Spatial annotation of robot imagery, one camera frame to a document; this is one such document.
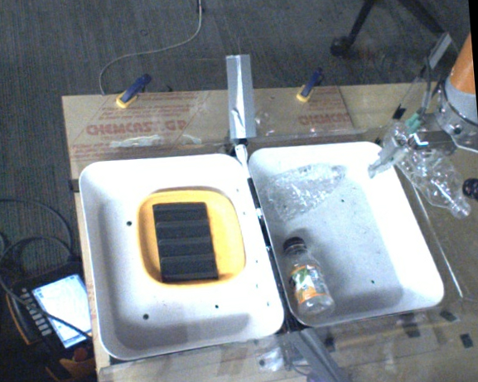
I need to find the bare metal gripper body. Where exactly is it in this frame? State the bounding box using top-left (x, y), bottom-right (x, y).
top-left (397, 98), bottom-right (478, 162)

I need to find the crushed clear plastic bottle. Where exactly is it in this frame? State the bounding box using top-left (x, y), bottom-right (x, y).
top-left (264, 160), bottom-right (351, 223)
top-left (385, 115), bottom-right (473, 225)

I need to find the white plastic tray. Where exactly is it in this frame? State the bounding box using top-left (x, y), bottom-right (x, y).
top-left (76, 146), bottom-right (288, 364)
top-left (245, 133), bottom-right (448, 334)

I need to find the clear bottle with orange label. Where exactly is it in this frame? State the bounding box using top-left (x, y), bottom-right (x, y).
top-left (281, 233), bottom-right (337, 322)

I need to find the brown cardboard board, red print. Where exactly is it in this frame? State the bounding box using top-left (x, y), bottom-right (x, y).
top-left (60, 60), bottom-right (478, 382)

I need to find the black ribbed block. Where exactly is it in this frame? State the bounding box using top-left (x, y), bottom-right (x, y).
top-left (151, 198), bottom-right (220, 286)

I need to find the orange plate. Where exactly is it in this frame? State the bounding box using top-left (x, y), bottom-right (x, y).
top-left (134, 181), bottom-right (249, 292)

